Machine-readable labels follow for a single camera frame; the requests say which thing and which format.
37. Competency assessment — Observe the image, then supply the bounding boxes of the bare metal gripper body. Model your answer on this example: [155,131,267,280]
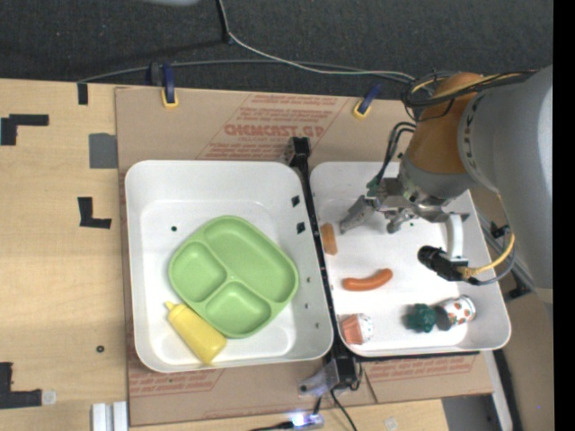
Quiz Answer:
[368,178,471,224]

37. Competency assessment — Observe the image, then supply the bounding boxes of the thin black rod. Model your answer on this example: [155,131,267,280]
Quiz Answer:
[299,159,343,363]

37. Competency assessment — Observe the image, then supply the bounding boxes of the white plastic tray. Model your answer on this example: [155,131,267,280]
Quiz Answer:
[309,161,512,357]
[124,159,334,374]

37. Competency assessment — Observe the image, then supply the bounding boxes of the green toy broccoli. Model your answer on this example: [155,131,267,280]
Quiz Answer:
[406,303,438,333]

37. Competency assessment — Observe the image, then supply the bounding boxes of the white can with strawberry print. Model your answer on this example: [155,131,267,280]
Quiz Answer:
[436,295,477,330]

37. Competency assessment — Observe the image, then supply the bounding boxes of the green divided plate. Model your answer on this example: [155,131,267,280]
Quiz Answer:
[168,215,300,339]

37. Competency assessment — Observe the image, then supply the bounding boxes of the brown cardboard board red print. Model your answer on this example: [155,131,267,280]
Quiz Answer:
[113,86,495,427]

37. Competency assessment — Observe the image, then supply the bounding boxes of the yellow mustard bottle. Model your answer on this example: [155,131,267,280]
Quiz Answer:
[164,301,228,365]

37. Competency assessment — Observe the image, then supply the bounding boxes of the black cylinder on white bracket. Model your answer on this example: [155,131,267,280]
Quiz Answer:
[417,213,470,282]

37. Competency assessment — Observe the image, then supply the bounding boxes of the black block with wires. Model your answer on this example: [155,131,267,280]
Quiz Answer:
[281,136,312,168]
[297,355,363,398]

